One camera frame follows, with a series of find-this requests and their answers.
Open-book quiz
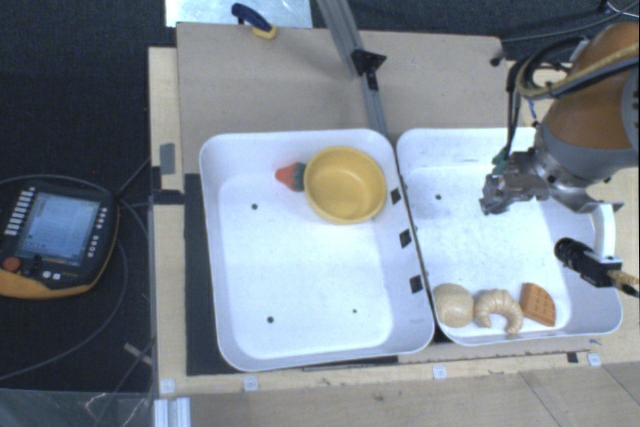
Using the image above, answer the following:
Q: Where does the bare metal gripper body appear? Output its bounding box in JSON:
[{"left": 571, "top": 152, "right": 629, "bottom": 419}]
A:
[{"left": 498, "top": 148, "right": 607, "bottom": 216}]

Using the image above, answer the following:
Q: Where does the white plastic tray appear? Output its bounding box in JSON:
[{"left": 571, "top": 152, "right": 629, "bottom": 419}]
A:
[
  {"left": 395, "top": 126, "right": 624, "bottom": 348},
  {"left": 198, "top": 128, "right": 436, "bottom": 373}
]

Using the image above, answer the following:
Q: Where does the beige croissant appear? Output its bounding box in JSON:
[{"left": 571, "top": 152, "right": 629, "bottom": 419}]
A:
[{"left": 473, "top": 288, "right": 525, "bottom": 336}]

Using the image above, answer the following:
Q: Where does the beige bread roll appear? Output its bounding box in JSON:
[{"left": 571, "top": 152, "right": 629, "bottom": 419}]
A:
[{"left": 432, "top": 282, "right": 476, "bottom": 330}]

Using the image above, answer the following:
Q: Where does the brown waffle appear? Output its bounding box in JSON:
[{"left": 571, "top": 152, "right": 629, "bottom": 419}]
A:
[{"left": 518, "top": 282, "right": 558, "bottom": 328}]

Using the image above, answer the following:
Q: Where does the yellow bowl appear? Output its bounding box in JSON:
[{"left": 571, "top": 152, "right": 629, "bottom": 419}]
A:
[{"left": 302, "top": 145, "right": 389, "bottom": 226}]

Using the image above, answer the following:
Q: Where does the red toy strawberry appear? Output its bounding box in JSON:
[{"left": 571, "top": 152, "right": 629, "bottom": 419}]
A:
[{"left": 274, "top": 161, "right": 307, "bottom": 193}]

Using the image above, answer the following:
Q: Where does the brown cardboard board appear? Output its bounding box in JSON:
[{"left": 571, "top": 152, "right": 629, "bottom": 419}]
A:
[{"left": 175, "top": 22, "right": 594, "bottom": 377}]

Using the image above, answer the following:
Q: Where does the black cylinder on white bracket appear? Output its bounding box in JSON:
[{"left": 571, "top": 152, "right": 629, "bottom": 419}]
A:
[{"left": 553, "top": 202, "right": 625, "bottom": 289}]

